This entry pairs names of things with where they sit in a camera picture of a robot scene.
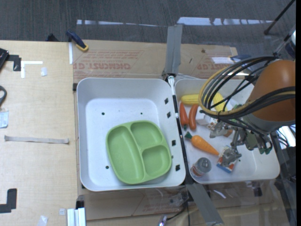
wooden surface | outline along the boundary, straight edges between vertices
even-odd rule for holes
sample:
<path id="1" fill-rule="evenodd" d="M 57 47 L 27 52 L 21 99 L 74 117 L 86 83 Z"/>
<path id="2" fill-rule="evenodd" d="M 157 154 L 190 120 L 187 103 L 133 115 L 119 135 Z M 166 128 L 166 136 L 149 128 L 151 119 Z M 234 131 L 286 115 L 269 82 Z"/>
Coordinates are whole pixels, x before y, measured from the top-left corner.
<path id="1" fill-rule="evenodd" d="M 35 226 L 40 216 L 48 218 L 47 226 L 64 226 L 66 218 L 59 215 L 59 210 L 75 208 L 80 183 L 73 69 L 69 64 L 68 46 L 64 42 L 0 41 L 0 48 L 19 55 L 23 61 L 43 61 L 42 65 L 26 65 L 24 79 L 20 72 L 13 71 L 13 62 L 6 62 L 0 71 L 0 85 L 8 92 L 1 108 L 9 110 L 8 127 L 0 129 L 0 204 L 6 203 L 8 189 L 17 189 L 16 209 L 0 214 L 1 226 Z M 47 68 L 47 76 L 41 76 L 42 67 Z M 4 135 L 69 138 L 70 142 L 68 145 L 10 142 L 4 141 Z M 225 200 L 216 194 L 214 201 L 225 225 L 289 226 L 273 181 L 267 182 L 264 188 L 262 197 L 250 198 L 235 195 L 237 188 L 214 186 L 212 192 L 228 193 Z M 231 202 L 233 195 L 241 206 L 227 207 L 225 202 Z M 155 226 L 159 218 L 160 215 L 110 218 L 88 221 L 87 225 Z M 192 226 L 206 225 L 195 206 L 190 207 L 190 220 Z M 188 225 L 187 212 L 168 221 L 168 225 Z"/>
<path id="2" fill-rule="evenodd" d="M 2 108 L 9 110 L 8 127 L 0 129 L 0 204 L 7 190 L 17 189 L 16 209 L 0 214 L 0 225 L 33 226 L 41 215 L 48 226 L 65 225 L 61 208 L 74 208 L 77 199 L 76 143 L 72 65 L 68 43 L 0 41 L 0 48 L 23 61 L 25 78 L 6 62 L 0 85 L 8 95 Z M 41 68 L 48 75 L 42 77 Z M 69 138 L 69 144 L 4 141 L 14 137 Z"/>

cardboard sheet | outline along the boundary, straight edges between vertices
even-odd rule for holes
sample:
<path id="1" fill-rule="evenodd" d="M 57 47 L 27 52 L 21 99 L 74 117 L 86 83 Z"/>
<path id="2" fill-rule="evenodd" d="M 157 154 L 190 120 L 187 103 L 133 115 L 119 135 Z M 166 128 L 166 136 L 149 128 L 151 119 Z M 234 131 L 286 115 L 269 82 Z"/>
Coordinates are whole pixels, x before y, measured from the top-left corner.
<path id="1" fill-rule="evenodd" d="M 74 83 L 88 77 L 161 78 L 166 44 L 103 40 L 84 42 L 89 46 L 86 52 L 73 46 Z M 208 79 L 216 71 L 229 66 L 227 58 L 236 55 L 236 49 L 229 46 L 182 44 L 179 74 Z"/>

toy can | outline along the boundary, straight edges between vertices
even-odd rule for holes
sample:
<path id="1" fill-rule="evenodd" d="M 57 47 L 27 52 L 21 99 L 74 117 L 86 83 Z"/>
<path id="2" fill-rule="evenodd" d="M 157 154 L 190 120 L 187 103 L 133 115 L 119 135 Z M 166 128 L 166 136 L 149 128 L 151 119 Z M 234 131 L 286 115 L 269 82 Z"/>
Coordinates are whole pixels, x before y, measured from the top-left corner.
<path id="1" fill-rule="evenodd" d="M 202 157 L 194 163 L 190 169 L 190 172 L 193 177 L 201 178 L 205 173 L 208 173 L 211 170 L 211 162 L 208 158 Z"/>

green divided plate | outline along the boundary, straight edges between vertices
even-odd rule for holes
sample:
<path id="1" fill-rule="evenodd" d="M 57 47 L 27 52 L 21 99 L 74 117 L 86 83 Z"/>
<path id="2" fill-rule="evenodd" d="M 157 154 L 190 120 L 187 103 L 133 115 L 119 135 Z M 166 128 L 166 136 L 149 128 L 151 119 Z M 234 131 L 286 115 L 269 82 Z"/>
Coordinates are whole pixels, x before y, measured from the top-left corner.
<path id="1" fill-rule="evenodd" d="M 171 167 L 167 141 L 151 121 L 133 121 L 110 129 L 106 147 L 116 176 L 127 184 L 158 178 Z"/>

orange carrot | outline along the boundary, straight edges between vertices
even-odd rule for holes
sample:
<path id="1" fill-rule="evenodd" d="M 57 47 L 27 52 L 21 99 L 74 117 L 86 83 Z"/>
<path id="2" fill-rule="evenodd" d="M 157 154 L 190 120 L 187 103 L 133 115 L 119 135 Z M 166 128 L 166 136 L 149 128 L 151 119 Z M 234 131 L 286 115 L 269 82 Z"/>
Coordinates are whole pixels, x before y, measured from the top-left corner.
<path id="1" fill-rule="evenodd" d="M 186 130 L 187 125 L 189 125 L 189 120 L 183 103 L 180 103 L 179 113 L 181 125 L 184 126 L 184 130 Z"/>
<path id="2" fill-rule="evenodd" d="M 189 132 L 186 133 L 185 138 L 188 138 L 191 140 L 191 144 L 195 146 L 196 148 L 211 153 L 213 155 L 219 155 L 219 152 L 211 146 L 208 142 L 206 142 L 202 137 L 195 135 L 192 136 Z"/>
<path id="3" fill-rule="evenodd" d="M 196 123 L 197 111 L 198 111 L 198 104 L 192 105 L 189 111 L 189 127 L 191 130 L 195 130 L 197 128 L 197 123 Z"/>

